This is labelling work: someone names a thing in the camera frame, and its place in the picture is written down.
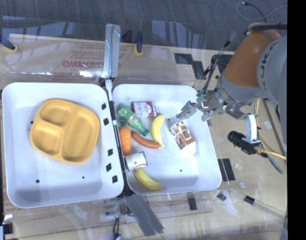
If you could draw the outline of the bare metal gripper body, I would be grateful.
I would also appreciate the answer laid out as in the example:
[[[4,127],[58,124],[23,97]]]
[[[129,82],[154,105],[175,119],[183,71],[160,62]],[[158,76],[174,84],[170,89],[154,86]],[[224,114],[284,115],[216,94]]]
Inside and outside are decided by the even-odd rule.
[[[223,90],[200,90],[197,93],[197,108],[203,113],[210,113],[211,116],[227,113],[237,120],[242,120],[246,117],[240,110],[242,106],[244,104],[232,99]]]

